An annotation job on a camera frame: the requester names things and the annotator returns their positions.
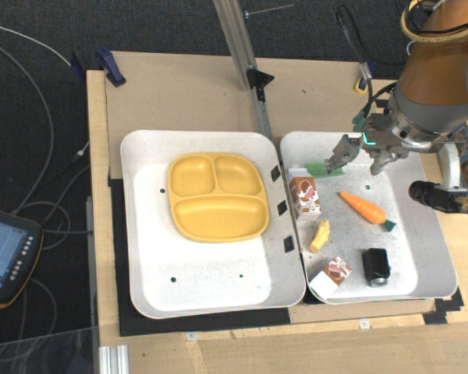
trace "white tray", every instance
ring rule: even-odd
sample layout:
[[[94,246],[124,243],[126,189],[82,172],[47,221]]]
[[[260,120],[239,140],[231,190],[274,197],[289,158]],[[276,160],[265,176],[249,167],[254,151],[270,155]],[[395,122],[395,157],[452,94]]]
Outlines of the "white tray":
[[[197,152],[238,153],[257,166],[270,214],[262,235],[212,244],[179,233],[166,192],[168,167]],[[271,141],[252,132],[138,130],[122,141],[121,155],[130,294],[139,312],[164,319],[287,307],[301,300],[306,279],[289,209],[279,215],[278,205],[288,202],[282,176],[272,180],[279,166]]]
[[[340,132],[285,135],[281,141],[285,169],[305,163],[324,163],[342,135]],[[456,272],[437,214],[432,208],[413,201],[408,194],[412,182],[425,179],[418,155],[410,153],[406,159],[386,165],[376,176],[370,173],[371,163],[369,155],[361,150],[354,161],[342,168],[344,175],[315,179],[322,209],[319,220],[329,219],[331,236],[313,254],[308,246],[317,222],[297,224],[307,281],[335,256],[345,260],[353,272],[327,299],[313,292],[314,296],[326,303],[339,304],[452,295],[457,287]],[[338,195],[339,191],[374,202],[396,226],[387,232],[382,226],[365,221]],[[362,252],[369,248],[387,250],[391,274],[385,286],[373,288],[364,276]]]

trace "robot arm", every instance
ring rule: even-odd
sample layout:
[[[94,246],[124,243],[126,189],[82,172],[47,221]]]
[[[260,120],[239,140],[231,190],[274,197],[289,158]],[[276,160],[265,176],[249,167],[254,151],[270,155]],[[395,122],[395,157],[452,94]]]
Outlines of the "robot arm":
[[[409,194],[416,201],[446,213],[468,213],[466,190],[459,187],[459,156],[450,132],[468,121],[468,0],[438,0],[422,31],[401,27],[415,40],[399,80],[392,85],[383,114],[368,115],[359,139],[344,135],[326,161],[328,173],[366,150],[372,175],[410,151],[438,153],[444,177],[441,185],[415,182]]]

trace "green light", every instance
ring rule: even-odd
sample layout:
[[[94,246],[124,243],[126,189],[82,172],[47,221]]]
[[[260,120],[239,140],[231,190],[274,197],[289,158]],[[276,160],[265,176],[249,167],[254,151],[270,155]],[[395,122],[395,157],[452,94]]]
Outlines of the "green light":
[[[374,141],[367,141],[366,133],[362,133],[362,138],[364,139],[364,143],[368,146],[375,146],[376,143]]]

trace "blue clamp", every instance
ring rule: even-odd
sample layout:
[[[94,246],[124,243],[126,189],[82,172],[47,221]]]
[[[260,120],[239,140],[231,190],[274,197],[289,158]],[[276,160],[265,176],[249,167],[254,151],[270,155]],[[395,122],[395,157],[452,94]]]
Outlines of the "blue clamp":
[[[126,82],[126,79],[122,76],[116,65],[115,58],[107,48],[99,48],[95,52],[95,58],[102,68],[107,69],[108,74],[106,77],[115,87],[121,86]]]

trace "wooden table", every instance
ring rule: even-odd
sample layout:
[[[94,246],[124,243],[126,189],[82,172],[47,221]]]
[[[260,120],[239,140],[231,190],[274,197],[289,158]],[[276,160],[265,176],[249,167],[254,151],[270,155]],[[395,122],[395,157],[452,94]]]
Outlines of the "wooden table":
[[[256,127],[250,93],[237,86],[230,57],[114,56],[127,79],[123,96],[102,71],[87,73],[97,314],[100,345],[128,345],[132,374],[468,372],[468,215],[438,213],[464,301],[459,311],[447,312],[447,324],[425,324],[423,313],[436,309],[432,299],[298,304],[289,308],[289,325],[199,332],[192,339],[181,332],[120,337],[108,174],[121,178],[121,139],[136,127]],[[350,131],[366,99],[353,92],[357,64],[272,58],[257,63],[275,75],[266,95],[276,146],[293,130]],[[375,81],[374,87],[387,83]],[[422,156],[422,164],[427,179],[441,181],[435,155]]]

